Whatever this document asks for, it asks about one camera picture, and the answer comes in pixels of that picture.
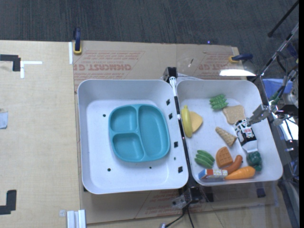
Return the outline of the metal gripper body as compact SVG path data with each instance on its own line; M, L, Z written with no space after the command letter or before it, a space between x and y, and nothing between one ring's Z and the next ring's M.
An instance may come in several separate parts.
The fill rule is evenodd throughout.
M281 86L269 98L271 109L275 114L298 115L298 91L292 88L284 93L285 89Z

